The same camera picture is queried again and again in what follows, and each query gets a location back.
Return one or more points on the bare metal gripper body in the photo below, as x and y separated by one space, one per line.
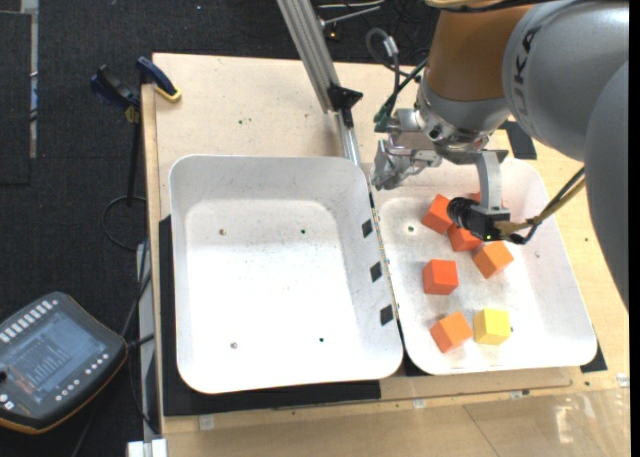
450 142

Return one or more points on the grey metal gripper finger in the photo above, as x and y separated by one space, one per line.
411 171
382 170

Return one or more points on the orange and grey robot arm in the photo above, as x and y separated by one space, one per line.
550 70

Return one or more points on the orange cube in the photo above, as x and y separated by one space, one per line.
474 196
462 241
436 215
451 332
440 277
492 259

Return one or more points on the pale wood board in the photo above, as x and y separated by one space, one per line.
250 110

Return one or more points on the white plastic tray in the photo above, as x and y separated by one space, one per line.
530 305
270 270

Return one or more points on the yellow cube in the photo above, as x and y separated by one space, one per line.
491 326

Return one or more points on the black cylinder on white bracket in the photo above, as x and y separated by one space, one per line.
477 220

